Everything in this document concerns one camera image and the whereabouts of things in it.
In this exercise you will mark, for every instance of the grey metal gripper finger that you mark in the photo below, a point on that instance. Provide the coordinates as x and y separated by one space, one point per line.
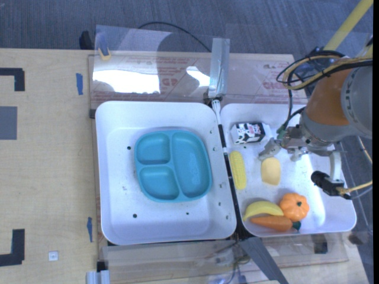
297 155
271 149

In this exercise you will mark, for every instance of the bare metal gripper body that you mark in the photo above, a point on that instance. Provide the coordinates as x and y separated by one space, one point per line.
296 139

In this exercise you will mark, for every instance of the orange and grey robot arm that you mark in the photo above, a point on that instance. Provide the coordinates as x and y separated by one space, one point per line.
328 105

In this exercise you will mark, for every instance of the pale yellow rounded block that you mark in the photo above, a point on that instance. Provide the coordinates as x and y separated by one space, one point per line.
271 171

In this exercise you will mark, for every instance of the cow print milk carton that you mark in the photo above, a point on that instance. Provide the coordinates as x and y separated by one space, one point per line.
248 133

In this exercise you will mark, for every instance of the white plastic tray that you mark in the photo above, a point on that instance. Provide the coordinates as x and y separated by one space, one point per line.
296 182
118 188

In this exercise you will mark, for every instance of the yellow corn cob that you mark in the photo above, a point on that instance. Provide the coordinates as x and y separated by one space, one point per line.
238 170

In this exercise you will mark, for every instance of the orange pumpkin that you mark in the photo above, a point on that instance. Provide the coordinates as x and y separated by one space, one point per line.
294 207

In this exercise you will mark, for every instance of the yellow banana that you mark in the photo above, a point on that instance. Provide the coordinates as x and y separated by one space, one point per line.
262 209

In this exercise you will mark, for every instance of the orange carrot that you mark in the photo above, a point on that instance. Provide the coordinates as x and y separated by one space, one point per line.
274 223

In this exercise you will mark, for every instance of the blue divided plate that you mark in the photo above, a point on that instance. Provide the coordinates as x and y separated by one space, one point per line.
189 164

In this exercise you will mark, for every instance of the black cylinder on white bracket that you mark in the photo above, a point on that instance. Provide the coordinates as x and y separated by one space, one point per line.
324 182

